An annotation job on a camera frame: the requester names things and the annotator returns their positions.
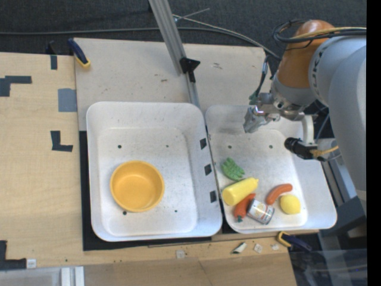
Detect yellow toy lemon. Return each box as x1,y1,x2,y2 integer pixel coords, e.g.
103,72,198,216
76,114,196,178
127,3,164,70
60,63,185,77
279,194,302,216

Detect orange toy carrot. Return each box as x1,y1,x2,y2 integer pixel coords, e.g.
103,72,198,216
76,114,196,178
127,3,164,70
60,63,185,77
233,192,257,223

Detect yellow bowl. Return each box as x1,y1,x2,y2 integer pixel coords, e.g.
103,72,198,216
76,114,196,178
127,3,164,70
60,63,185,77
109,160,166,213

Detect white plastic tray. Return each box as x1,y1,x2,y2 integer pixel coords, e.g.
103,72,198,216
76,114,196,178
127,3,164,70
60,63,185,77
86,101,224,243
204,104,338,235

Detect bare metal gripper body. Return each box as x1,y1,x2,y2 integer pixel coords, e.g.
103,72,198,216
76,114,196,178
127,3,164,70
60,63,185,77
252,91,305,122

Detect black cylinder on white bracket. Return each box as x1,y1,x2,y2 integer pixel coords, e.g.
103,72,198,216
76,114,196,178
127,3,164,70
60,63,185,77
283,114,320,161

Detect small white printed can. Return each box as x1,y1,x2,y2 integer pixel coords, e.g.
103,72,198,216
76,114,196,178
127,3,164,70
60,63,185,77
246,198,276,226

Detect green toy pea pods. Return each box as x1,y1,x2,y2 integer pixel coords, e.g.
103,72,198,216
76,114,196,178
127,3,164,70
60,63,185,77
220,157,246,182

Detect yellow squeeze bottle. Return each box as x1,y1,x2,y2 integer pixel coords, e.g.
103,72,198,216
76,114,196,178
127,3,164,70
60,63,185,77
221,176,260,207

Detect orange toy sausage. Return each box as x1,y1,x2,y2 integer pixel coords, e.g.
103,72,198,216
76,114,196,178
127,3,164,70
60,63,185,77
265,183,294,206

